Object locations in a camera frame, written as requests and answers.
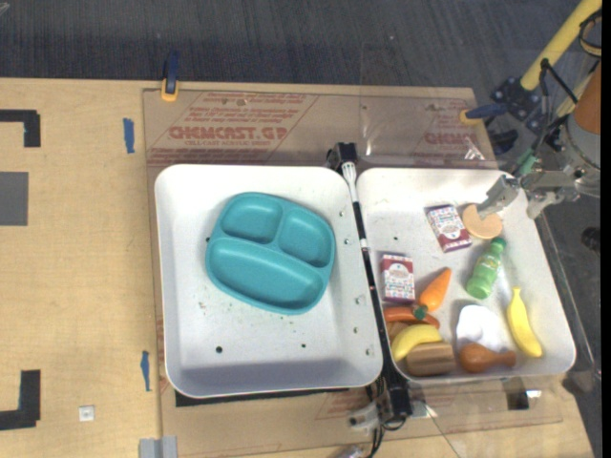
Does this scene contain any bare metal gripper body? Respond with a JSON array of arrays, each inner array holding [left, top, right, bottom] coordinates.
[[519, 161, 602, 203]]

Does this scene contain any tan round biscuit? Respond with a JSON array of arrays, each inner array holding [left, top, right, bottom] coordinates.
[[461, 202, 504, 240]]

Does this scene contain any red and white carton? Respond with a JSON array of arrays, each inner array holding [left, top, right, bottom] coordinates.
[[425, 203, 474, 254], [380, 253, 416, 303]]

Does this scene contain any green plastic bottle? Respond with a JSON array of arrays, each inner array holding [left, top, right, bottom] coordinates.
[[465, 237, 508, 301]]

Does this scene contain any white plastic tray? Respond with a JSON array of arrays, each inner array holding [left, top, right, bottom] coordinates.
[[355, 167, 578, 385], [153, 163, 385, 399]]

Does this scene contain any orange carrot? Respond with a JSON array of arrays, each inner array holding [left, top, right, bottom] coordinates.
[[412, 267, 453, 321]]

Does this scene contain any yellow banana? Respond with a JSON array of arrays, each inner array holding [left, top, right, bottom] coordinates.
[[506, 286, 544, 359], [390, 323, 444, 363]]

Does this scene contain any white rounded lump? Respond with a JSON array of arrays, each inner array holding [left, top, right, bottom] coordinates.
[[454, 303, 508, 353]]

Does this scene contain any thin black and white rod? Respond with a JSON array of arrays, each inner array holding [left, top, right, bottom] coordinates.
[[341, 159, 402, 393]]

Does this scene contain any orange sausage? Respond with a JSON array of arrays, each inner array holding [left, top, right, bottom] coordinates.
[[383, 305, 441, 329]]

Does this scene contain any brown chicken drumstick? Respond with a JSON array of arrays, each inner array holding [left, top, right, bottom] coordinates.
[[458, 342, 517, 374]]

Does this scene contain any brown bread loaf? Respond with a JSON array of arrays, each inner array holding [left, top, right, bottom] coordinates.
[[405, 341, 458, 378]]

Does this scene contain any brown cardboard board red print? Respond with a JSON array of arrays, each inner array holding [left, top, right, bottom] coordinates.
[[141, 82, 596, 455]]

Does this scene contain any teal divided plate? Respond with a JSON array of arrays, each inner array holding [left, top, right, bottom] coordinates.
[[204, 192, 337, 316]]

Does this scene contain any black block with thin wires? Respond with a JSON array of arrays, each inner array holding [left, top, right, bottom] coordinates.
[[332, 141, 359, 169], [388, 387, 414, 419]]

